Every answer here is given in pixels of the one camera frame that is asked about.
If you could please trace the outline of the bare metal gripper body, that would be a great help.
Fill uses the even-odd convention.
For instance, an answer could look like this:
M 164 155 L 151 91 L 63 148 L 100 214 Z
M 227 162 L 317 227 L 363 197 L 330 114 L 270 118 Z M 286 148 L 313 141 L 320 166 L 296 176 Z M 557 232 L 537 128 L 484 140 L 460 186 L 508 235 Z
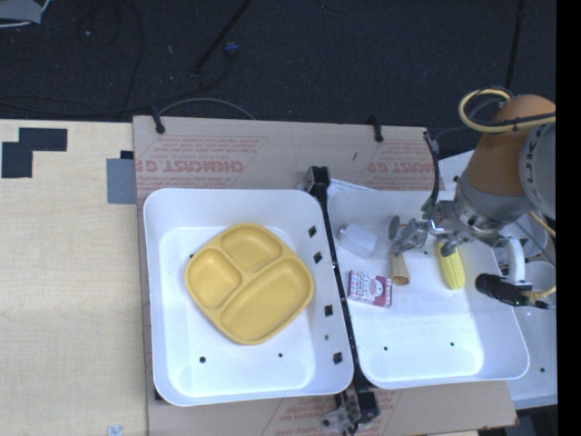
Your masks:
M 500 229 L 505 226 L 505 209 L 486 204 L 478 209 L 471 202 L 440 200 L 431 216 L 429 231 L 438 238 L 463 237 L 468 242 L 479 241 L 494 247 L 503 239 Z

